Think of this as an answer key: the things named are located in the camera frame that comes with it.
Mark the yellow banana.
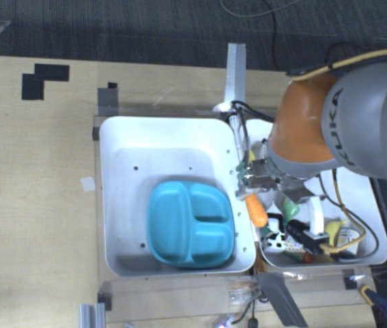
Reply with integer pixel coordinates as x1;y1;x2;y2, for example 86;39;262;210
324;218;348;247

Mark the yellow and green packet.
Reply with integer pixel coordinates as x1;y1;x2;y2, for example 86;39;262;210
281;236;307;263

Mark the orange toy carrot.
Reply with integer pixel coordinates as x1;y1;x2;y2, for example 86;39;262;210
244;193;269;228

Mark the green toy bottle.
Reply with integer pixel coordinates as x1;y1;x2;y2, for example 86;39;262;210
283;197;300;226

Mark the white plastic tray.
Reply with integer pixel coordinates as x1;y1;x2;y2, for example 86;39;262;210
98;115;257;279
246;118;387;269

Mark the white printed cup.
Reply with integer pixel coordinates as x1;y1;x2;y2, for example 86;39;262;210
335;227;362;256

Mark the black and white carton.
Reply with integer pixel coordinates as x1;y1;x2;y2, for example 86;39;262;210
262;232;289;253

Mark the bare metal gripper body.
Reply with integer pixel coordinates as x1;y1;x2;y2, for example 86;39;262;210
246;158;283;191

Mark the blue divided plate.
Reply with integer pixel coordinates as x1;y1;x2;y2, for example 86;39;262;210
146;180;237;270

